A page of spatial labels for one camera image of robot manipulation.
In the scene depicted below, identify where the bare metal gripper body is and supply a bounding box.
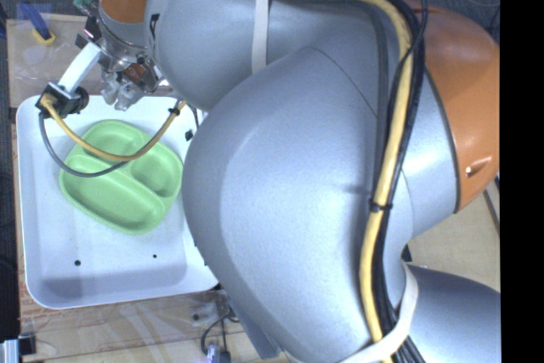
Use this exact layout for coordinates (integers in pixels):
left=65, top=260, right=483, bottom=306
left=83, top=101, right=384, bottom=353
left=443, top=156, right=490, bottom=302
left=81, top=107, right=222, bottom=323
left=95, top=33, right=165, bottom=95

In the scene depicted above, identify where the green divided plate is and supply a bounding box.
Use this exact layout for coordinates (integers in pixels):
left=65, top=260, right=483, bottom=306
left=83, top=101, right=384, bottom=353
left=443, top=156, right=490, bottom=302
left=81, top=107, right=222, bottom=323
left=58, top=119, right=185, bottom=236

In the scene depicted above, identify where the white plastic tray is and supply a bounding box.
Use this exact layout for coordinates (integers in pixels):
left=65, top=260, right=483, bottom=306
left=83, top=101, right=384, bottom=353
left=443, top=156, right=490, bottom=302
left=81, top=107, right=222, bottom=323
left=15, top=94, right=220, bottom=310

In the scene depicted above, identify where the black cylinder on white bracket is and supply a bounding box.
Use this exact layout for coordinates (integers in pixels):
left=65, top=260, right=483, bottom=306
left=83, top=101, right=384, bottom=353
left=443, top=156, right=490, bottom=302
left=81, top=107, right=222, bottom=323
left=35, top=42, right=104, bottom=119

